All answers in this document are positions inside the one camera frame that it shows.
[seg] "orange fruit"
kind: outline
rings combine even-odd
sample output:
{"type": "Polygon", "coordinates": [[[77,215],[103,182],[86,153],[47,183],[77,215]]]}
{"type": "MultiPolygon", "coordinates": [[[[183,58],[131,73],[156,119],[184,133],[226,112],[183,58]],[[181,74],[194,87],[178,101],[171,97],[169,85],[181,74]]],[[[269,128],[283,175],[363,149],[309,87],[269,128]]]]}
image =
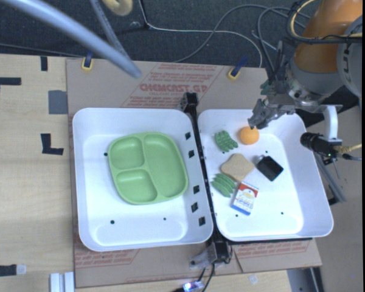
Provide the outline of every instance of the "orange fruit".
{"type": "Polygon", "coordinates": [[[239,136],[241,141],[246,145],[254,144],[260,138],[260,132],[256,127],[244,127],[240,130],[239,136]]]}

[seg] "white tray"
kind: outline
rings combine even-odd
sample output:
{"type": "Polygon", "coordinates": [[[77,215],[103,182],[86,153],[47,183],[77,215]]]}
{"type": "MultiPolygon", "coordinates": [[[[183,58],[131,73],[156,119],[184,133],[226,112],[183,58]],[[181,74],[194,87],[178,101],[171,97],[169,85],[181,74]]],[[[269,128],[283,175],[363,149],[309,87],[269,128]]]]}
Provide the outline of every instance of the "white tray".
{"type": "Polygon", "coordinates": [[[271,156],[283,172],[268,180],[257,169],[245,178],[259,188],[251,215],[231,208],[234,200],[210,187],[219,231],[235,242],[288,238],[323,237],[333,228],[333,218],[313,153],[300,144],[306,132],[301,118],[284,115],[260,130],[260,139],[253,145],[240,142],[238,132],[248,126],[251,110],[206,110],[198,125],[204,147],[208,180],[211,182],[220,166],[232,154],[241,153],[251,162],[261,155],[271,156]],[[222,153],[214,135],[222,130],[238,142],[238,148],[222,153]]]}
{"type": "Polygon", "coordinates": [[[85,108],[75,114],[72,126],[78,228],[85,246],[112,251],[202,243],[211,236],[203,173],[186,114],[175,109],[85,108]],[[176,142],[189,178],[183,195],[140,206],[119,196],[104,154],[118,137],[142,132],[164,133],[176,142]]]}

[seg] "green divided plate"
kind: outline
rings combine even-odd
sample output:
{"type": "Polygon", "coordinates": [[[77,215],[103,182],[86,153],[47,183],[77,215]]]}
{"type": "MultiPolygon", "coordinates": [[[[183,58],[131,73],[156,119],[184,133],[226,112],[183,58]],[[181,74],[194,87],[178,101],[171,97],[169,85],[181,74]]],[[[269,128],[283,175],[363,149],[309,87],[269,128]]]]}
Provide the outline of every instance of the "green divided plate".
{"type": "Polygon", "coordinates": [[[173,139],[162,133],[120,137],[109,145],[109,168],[119,195],[131,204],[152,204],[182,195],[187,170],[173,139]]]}

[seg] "beige sponge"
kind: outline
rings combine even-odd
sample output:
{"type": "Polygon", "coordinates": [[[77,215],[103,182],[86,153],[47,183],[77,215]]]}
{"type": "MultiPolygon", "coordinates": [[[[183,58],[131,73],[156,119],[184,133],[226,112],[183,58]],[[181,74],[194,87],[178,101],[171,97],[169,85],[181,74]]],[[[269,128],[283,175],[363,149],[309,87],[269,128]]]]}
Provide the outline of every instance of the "beige sponge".
{"type": "Polygon", "coordinates": [[[220,170],[237,182],[242,182],[247,174],[254,169],[254,164],[248,161],[242,154],[235,153],[225,162],[220,170]]]}

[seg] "dark background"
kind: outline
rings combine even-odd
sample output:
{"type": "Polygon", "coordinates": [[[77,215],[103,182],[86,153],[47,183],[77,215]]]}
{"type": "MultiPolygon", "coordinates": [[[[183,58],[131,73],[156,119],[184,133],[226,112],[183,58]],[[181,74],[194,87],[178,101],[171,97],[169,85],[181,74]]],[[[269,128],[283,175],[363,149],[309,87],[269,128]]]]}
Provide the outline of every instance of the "dark background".
{"type": "MultiPolygon", "coordinates": [[[[44,0],[65,12],[70,17],[105,38],[104,32],[88,0],[44,0]]],[[[212,30],[220,18],[231,8],[243,4],[264,7],[290,8],[298,0],[143,0],[148,22],[156,27],[175,30],[212,30]]],[[[257,7],[240,8],[227,16],[218,30],[238,32],[260,46],[253,37],[259,28],[257,21],[264,9],[257,7]]],[[[105,8],[119,41],[132,60],[138,61],[178,61],[195,51],[208,37],[208,33],[161,32],[151,30],[145,25],[139,0],[134,0],[133,11],[118,17],[105,8]]],[[[273,46],[287,38],[286,19],[268,12],[262,16],[260,30],[262,38],[273,46]]],[[[25,15],[0,2],[0,43],[33,49],[44,49],[66,53],[64,56],[85,56],[87,49],[72,41],[55,29],[25,15]]],[[[275,52],[266,48],[271,60],[275,52]]],[[[285,53],[289,58],[294,48],[286,45],[285,53]]],[[[40,50],[19,49],[0,45],[2,54],[56,55],[40,50]]],[[[247,57],[247,67],[259,67],[260,56],[257,49],[247,40],[230,33],[215,33],[206,45],[185,63],[234,65],[242,57],[247,57]]],[[[268,61],[263,58],[262,67],[268,72],[268,61]]],[[[340,103],[342,110],[357,105],[358,99],[345,87],[339,89],[327,103],[340,103]]],[[[321,120],[320,115],[300,115],[307,126],[321,120]]]]}

